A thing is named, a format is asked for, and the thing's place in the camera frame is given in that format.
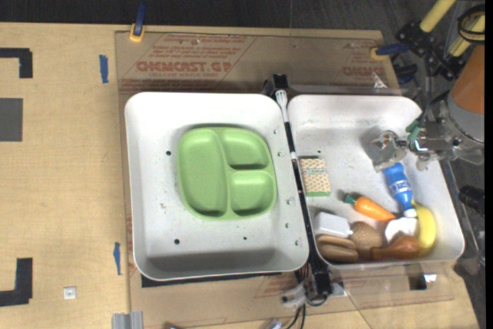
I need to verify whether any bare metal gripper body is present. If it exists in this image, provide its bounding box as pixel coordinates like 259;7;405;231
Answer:
408;117;485;166

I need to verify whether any blue bottle with white cap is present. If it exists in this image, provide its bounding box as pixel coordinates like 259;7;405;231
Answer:
381;161;418;219

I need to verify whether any white plastic tray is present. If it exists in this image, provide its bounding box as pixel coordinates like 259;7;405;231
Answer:
287;93;466;270
123;91;310;282

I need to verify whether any orange carrot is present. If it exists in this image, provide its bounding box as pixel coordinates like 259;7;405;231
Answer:
343;193;397;223

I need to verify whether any orange and green patterned packet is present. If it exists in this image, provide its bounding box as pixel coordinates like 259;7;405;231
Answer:
298;156;333;198

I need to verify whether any white rounded block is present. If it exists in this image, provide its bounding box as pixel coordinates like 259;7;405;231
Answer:
384;217;419;244

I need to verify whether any round brown biscuit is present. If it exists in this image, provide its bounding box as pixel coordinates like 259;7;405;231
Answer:
350;220;384;253

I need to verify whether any yellow banana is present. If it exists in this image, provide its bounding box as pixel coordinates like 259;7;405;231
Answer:
410;200;438;259

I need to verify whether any white carton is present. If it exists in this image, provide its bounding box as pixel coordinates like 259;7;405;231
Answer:
313;211;354;240

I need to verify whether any brown chicken drumstick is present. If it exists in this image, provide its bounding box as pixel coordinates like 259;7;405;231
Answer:
370;234;421;263

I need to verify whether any thin black and white rod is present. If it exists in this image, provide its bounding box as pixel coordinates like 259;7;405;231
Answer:
274;88;329;275

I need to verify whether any brown bread bun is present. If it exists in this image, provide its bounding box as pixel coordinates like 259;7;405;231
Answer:
316;234;360;264

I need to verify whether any brown cardboard board red print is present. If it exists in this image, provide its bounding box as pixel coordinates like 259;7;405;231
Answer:
114;25;456;322

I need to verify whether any green divided plate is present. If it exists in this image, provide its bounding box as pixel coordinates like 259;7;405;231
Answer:
176;126;278;222

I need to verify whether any black cylinder on white bracket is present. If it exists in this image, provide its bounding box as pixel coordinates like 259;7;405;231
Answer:
458;185;486;213

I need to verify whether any black block with thin wires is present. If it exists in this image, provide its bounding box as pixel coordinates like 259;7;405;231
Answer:
307;270;333;298
264;73;290;97

